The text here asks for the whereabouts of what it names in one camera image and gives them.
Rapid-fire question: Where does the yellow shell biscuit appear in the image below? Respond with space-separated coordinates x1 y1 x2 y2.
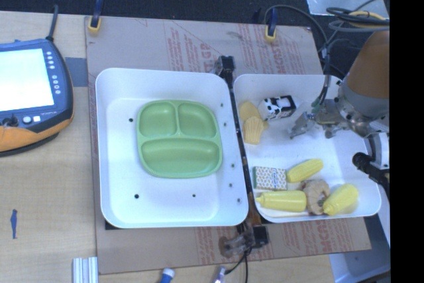
238 101 263 123
242 115 270 146

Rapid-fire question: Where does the white plastic tray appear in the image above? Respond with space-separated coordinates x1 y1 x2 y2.
95 68 250 229
233 73 382 224

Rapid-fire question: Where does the beige croissant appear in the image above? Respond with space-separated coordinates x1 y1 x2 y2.
301 178 331 217

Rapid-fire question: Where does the black block with thin wires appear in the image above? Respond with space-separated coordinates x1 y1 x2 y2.
252 225 270 248
215 55 237 78

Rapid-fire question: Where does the yellow mustard bottle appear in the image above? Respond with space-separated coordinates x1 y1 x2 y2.
254 189 308 213

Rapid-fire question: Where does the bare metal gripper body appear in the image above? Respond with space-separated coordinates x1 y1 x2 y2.
313 98 369 138

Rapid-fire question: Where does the green divided plate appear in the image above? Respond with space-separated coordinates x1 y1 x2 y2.
136 99 223 179

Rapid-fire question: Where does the brown cardboard board red print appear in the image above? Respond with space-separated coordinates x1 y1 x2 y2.
84 15 372 276

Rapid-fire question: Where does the orange patterned carton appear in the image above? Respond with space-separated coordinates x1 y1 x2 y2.
252 166 289 192

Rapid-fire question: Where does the yellow corn cob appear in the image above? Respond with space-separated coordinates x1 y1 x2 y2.
322 183 360 217
286 158 325 184

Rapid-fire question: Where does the black and white cow-print carton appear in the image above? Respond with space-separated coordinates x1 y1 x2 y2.
258 95 297 121

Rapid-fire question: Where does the black cylinder on white bracket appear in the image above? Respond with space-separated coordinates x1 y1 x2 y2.
351 131 390 190

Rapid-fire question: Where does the thin black rod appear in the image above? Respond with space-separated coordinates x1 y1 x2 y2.
227 75 256 227

